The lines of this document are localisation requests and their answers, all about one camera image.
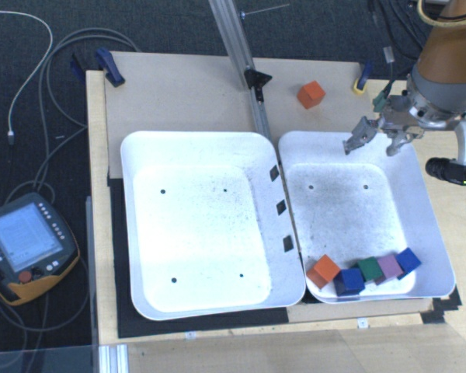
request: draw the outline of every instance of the dark floor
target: dark floor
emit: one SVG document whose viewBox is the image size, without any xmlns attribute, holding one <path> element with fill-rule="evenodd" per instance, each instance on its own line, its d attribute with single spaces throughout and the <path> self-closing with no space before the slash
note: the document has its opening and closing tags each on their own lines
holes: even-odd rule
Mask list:
<svg viewBox="0 0 466 373">
<path fill-rule="evenodd" d="M 380 0 L 393 31 L 395 74 L 399 78 L 414 62 L 429 33 L 407 11 L 408 0 L 396 0 L 394 7 L 410 28 L 415 23 L 416 41 L 395 17 L 390 0 Z M 325 61 L 368 60 L 374 64 L 372 78 L 388 78 L 389 68 L 382 54 L 384 44 L 392 43 L 380 11 L 375 27 L 368 12 L 368 0 L 236 0 L 239 10 L 250 13 L 278 5 L 280 9 L 249 14 L 245 31 L 252 55 L 268 58 L 296 58 Z M 89 27 L 109 28 L 123 33 L 146 52 L 226 55 L 207 0 L 0 0 L 0 10 L 24 12 L 48 23 L 54 45 L 70 33 Z M 48 33 L 37 21 L 0 14 L 0 205 L 19 185 L 34 180 L 45 159 L 44 129 L 40 107 L 45 109 L 45 123 L 50 150 L 54 150 L 84 124 L 85 87 L 70 69 L 71 56 L 97 69 L 97 48 L 132 50 L 120 41 L 84 40 L 66 46 L 52 58 L 51 89 L 58 104 L 73 120 L 55 109 L 46 84 L 39 88 L 37 73 L 20 94 L 14 106 L 12 126 L 15 144 L 9 146 L 7 116 L 12 99 L 36 67 L 48 46 Z M 86 257 L 85 200 L 90 195 L 88 135 L 83 131 L 51 159 L 46 181 L 56 193 L 55 207 L 71 226 Z M 30 190 L 25 186 L 15 194 Z M 41 191 L 50 198 L 44 186 Z M 47 326 L 69 319 L 82 304 L 87 280 L 82 264 L 50 293 Z M 28 326 L 38 327 L 43 317 L 44 298 L 17 308 Z M 30 333 L 26 347 L 36 346 L 37 335 Z M 64 347 L 91 343 L 89 309 L 62 329 L 46 332 L 40 347 Z M 0 314 L 0 350 L 23 346 L 23 331 L 9 324 Z"/>
</svg>

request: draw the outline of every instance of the cube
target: cube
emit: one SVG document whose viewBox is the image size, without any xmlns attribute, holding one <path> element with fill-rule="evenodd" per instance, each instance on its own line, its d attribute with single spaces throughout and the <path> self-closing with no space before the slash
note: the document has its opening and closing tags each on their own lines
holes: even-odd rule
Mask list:
<svg viewBox="0 0 466 373">
<path fill-rule="evenodd" d="M 397 254 L 395 259 L 397 260 L 398 265 L 400 265 L 404 271 L 404 273 L 399 275 L 397 279 L 402 279 L 404 276 L 410 274 L 421 265 L 421 261 L 419 261 L 419 258 L 409 247 Z"/>
<path fill-rule="evenodd" d="M 303 85 L 297 94 L 298 100 L 305 109 L 318 105 L 325 97 L 326 92 L 315 80 Z"/>
<path fill-rule="evenodd" d="M 363 275 L 365 283 L 374 282 L 383 276 L 383 271 L 378 264 L 376 257 L 368 257 L 358 261 L 354 268 L 359 268 Z"/>
<path fill-rule="evenodd" d="M 389 280 L 399 277 L 404 273 L 401 266 L 398 265 L 397 259 L 393 254 L 379 257 L 377 261 L 381 271 L 383 272 L 383 275 L 374 281 L 376 284 L 388 282 Z"/>
<path fill-rule="evenodd" d="M 331 282 L 338 272 L 340 272 L 340 267 L 325 254 L 306 274 L 321 289 Z"/>
<path fill-rule="evenodd" d="M 333 284 L 338 296 L 358 295 L 365 288 L 363 275 L 359 268 L 340 270 L 333 279 Z"/>
</svg>

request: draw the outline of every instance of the button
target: button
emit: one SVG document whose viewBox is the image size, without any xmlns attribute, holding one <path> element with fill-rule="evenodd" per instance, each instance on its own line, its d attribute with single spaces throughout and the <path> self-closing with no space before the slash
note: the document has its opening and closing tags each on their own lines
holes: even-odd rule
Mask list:
<svg viewBox="0 0 466 373">
<path fill-rule="evenodd" d="M 19 282 L 22 284 L 31 282 L 31 279 L 33 279 L 33 275 L 28 270 L 24 270 L 19 274 Z"/>
</svg>

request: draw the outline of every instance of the green cube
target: green cube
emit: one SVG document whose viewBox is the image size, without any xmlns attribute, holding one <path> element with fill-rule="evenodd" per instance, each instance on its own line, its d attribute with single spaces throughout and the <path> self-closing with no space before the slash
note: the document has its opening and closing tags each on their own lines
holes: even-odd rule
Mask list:
<svg viewBox="0 0 466 373">
<path fill-rule="evenodd" d="M 379 277 L 383 276 L 383 271 L 375 257 L 368 257 L 361 260 L 354 267 L 360 269 L 365 282 L 375 281 Z"/>
</svg>

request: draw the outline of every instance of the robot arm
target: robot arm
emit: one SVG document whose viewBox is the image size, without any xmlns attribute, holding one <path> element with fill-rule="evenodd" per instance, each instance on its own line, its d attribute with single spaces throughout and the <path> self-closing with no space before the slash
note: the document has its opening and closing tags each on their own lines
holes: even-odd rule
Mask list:
<svg viewBox="0 0 466 373">
<path fill-rule="evenodd" d="M 384 90 L 373 101 L 378 118 L 363 117 L 352 137 L 343 142 L 344 151 L 349 154 L 364 146 L 378 131 L 391 139 L 389 156 L 421 138 L 425 131 L 456 131 L 458 159 L 448 164 L 442 159 L 432 160 L 427 172 L 442 180 L 466 184 L 466 120 L 462 119 L 466 114 L 466 0 L 450 0 L 437 20 L 425 14 L 423 5 L 424 0 L 419 0 L 418 14 L 433 29 L 407 76 L 406 90 L 400 96 L 389 96 L 389 90 Z"/>
</svg>

